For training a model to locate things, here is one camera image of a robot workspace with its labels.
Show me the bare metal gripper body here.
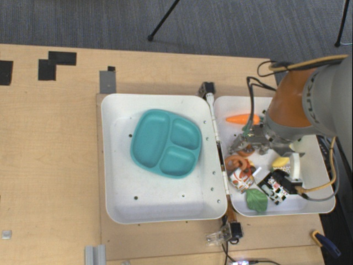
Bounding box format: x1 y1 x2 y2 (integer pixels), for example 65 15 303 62
238 122 293 156

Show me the brown biscuit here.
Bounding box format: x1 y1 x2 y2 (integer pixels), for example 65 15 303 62
237 145 256 158

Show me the brown doughnut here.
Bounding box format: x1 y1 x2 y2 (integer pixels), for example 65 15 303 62
224 155 250 174

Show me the yellow banana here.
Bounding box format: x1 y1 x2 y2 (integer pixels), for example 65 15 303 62
271 156 291 168

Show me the orange carrot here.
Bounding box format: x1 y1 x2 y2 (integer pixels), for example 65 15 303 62
225 114 261 126

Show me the thin black and white rod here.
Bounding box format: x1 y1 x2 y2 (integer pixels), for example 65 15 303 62
205 92 231 195

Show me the red and white carton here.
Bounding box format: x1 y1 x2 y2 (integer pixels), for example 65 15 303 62
229 166 256 194

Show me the black and white patterned carton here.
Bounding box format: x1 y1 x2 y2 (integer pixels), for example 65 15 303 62
256 168 293 206

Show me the green leaf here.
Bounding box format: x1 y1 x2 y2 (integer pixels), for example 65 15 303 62
245 188 269 214

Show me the white plastic tray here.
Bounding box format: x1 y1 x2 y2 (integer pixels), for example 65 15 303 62
213 95 337 218
100 93 228 225

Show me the green divided plate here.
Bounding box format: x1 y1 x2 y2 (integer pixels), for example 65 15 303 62
130 108 204 180

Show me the black tripod leg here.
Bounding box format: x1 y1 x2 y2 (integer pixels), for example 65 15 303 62
147 0 193 42
334 0 353 48

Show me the black cylinder on white bracket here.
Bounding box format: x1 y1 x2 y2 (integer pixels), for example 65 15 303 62
271 152 304 196

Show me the black block with thin wires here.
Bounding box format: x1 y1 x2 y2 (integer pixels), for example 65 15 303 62
229 221 244 245
199 81 216 97

